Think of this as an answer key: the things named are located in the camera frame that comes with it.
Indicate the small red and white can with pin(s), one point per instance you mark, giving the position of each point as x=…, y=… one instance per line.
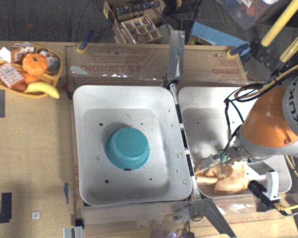
x=50, y=59

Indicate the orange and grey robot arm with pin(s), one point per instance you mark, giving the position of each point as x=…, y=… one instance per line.
x=268, y=123

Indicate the white plastic tray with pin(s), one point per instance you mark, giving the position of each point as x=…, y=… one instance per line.
x=206, y=123
x=139, y=100

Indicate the black cylinder on white bracket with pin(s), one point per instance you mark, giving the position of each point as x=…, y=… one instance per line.
x=272, y=182

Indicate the red and white packet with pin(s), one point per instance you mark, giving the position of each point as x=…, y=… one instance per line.
x=8, y=75

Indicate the white and orange carton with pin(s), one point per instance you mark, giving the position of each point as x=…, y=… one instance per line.
x=13, y=53

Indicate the yellow banana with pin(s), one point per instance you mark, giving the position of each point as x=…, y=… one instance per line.
x=43, y=87

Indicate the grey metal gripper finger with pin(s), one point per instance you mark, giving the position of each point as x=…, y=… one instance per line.
x=204, y=164

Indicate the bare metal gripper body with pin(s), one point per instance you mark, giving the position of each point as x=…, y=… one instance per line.
x=234, y=156

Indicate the beige cloth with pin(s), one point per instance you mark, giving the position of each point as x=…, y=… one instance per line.
x=228, y=182

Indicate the orange divided plate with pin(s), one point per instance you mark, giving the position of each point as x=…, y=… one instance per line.
x=52, y=77

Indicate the orange carrot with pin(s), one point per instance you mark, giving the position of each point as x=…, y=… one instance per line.
x=31, y=78

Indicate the teal bowl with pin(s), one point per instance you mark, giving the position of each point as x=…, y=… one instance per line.
x=127, y=149

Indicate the orange pumpkin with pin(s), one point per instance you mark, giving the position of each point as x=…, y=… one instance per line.
x=34, y=64

